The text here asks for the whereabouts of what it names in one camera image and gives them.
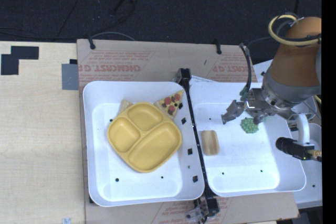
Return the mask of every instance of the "yellow plate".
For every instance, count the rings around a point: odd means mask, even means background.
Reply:
[[[181,146],[180,129],[151,103],[139,102],[121,112],[108,126],[112,148],[134,170],[152,172]]]

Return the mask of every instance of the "dark fabric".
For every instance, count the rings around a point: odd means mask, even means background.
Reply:
[[[0,0],[0,40],[75,42],[98,38],[238,45],[269,37],[270,19],[296,0]],[[321,0],[299,0],[297,14],[321,17]],[[277,42],[250,48],[254,64],[272,59]]]

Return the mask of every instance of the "white surface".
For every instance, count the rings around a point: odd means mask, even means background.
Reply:
[[[316,123],[309,124],[310,143],[315,150],[322,150],[322,127]],[[298,139],[298,131],[292,132],[293,139]],[[301,161],[307,184],[303,190],[295,192],[294,198],[298,208],[322,206],[322,163],[313,160]]]
[[[157,201],[192,200],[204,191],[204,180],[186,93],[174,122],[182,133],[182,145],[161,167],[138,173],[112,149],[107,140],[110,119],[117,116],[122,99],[150,102],[183,89],[175,82],[94,81],[84,88],[89,193],[104,207]]]
[[[233,100],[239,101],[244,85],[198,82],[190,89],[200,141],[202,131],[214,130],[218,136],[219,154],[204,155],[210,188],[222,197],[303,189],[306,177],[300,160],[275,146],[277,138],[291,138],[286,120],[278,115],[269,116],[253,134],[245,133],[240,127],[242,119],[250,118],[245,111],[235,120],[222,123],[221,115]],[[261,83],[251,85],[251,88],[260,87]]]

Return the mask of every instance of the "wooden surface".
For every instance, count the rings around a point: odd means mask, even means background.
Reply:
[[[38,46],[38,60],[19,60],[19,75],[0,76],[0,222],[85,223],[78,91],[62,90],[61,65],[76,44]]]

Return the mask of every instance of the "cardboard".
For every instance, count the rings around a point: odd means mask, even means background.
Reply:
[[[245,82],[248,69],[244,54],[232,45],[221,45],[222,53],[218,54],[215,45],[207,44],[115,40],[93,40],[93,43],[96,48],[91,50],[88,40],[77,40],[87,223],[191,223],[185,214],[193,209],[193,201],[117,207],[99,207],[90,202],[82,91],[95,80],[172,81],[179,68],[189,68],[192,75],[218,82]],[[252,82],[257,82],[253,71]],[[299,216],[292,193],[216,198],[220,212],[207,223],[251,223]]]

